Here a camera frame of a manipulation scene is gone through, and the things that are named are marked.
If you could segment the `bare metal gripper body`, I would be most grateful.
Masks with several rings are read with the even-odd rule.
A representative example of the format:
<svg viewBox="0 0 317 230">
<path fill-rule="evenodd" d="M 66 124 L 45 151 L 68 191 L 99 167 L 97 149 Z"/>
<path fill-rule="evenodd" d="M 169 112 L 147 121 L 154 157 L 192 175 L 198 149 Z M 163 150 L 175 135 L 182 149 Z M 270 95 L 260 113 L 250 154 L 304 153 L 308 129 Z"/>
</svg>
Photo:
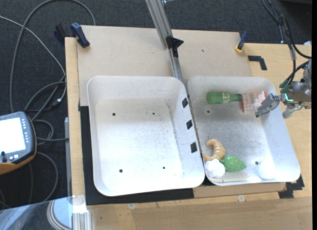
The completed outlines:
<svg viewBox="0 0 317 230">
<path fill-rule="evenodd" d="M 296 72 L 303 69 L 303 75 L 299 81 L 294 81 Z M 298 66 L 281 84 L 281 101 L 290 109 L 310 109 L 312 106 L 312 61 L 306 61 Z"/>
</svg>

